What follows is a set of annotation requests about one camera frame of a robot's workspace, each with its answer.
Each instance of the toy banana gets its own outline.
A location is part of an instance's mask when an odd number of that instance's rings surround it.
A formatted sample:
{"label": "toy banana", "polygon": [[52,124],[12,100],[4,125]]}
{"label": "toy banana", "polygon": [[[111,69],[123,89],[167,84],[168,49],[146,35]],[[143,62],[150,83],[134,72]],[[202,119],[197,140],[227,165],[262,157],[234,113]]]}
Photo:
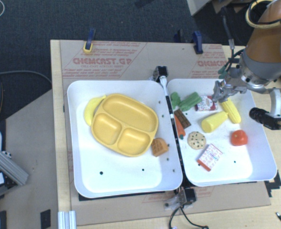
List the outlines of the toy banana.
{"label": "toy banana", "polygon": [[84,119],[85,122],[91,126],[92,125],[92,121],[94,118],[94,111],[96,109],[96,107],[101,103],[101,101],[103,99],[106,98],[106,95],[102,96],[102,97],[95,97],[92,98],[91,100],[89,100],[88,104],[86,105],[85,109],[84,109]]}

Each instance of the red tomato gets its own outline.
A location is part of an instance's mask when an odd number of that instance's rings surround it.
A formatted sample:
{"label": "red tomato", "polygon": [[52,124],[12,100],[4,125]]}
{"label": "red tomato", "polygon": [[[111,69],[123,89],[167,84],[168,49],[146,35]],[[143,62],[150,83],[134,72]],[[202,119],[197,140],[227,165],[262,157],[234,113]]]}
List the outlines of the red tomato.
{"label": "red tomato", "polygon": [[234,131],[231,135],[231,143],[234,146],[245,145],[248,142],[246,133],[242,130]]}

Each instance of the robotic arm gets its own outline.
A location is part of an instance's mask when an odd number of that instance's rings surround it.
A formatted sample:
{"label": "robotic arm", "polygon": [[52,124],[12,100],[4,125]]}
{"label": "robotic arm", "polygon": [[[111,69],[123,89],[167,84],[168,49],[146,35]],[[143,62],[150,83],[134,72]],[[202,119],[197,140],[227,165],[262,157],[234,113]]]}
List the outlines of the robotic arm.
{"label": "robotic arm", "polygon": [[[254,23],[250,12],[260,2],[269,2],[259,21]],[[272,130],[281,130],[281,89],[266,86],[281,76],[281,0],[257,0],[246,12],[247,23],[254,27],[236,68],[226,69],[224,80],[215,82],[212,100],[227,101],[236,93],[251,90],[270,94],[271,112],[253,108],[250,117]]]}

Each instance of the black floor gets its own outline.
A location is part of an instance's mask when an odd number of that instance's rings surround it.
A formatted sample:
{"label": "black floor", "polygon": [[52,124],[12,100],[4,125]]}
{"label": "black floor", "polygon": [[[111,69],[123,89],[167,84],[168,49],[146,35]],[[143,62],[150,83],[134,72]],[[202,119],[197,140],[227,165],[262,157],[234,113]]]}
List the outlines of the black floor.
{"label": "black floor", "polygon": [[[95,40],[174,42],[182,30],[187,42],[200,31],[204,43],[228,44],[220,14],[211,3],[194,17],[186,0],[1,0],[0,72],[35,71],[51,78],[50,40],[86,40],[90,27]],[[237,45],[246,45],[252,29],[246,9],[228,7]],[[3,107],[0,121],[51,89],[32,73],[1,75]]]}

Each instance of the orange carrot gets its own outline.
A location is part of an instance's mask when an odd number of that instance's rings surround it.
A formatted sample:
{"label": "orange carrot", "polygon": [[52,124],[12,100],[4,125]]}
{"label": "orange carrot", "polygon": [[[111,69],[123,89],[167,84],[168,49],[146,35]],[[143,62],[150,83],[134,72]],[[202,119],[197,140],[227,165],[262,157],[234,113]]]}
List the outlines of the orange carrot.
{"label": "orange carrot", "polygon": [[177,134],[179,138],[183,140],[184,136],[186,135],[185,130],[179,119],[176,117],[176,115],[174,116],[174,119],[175,119],[175,124],[177,126]]}

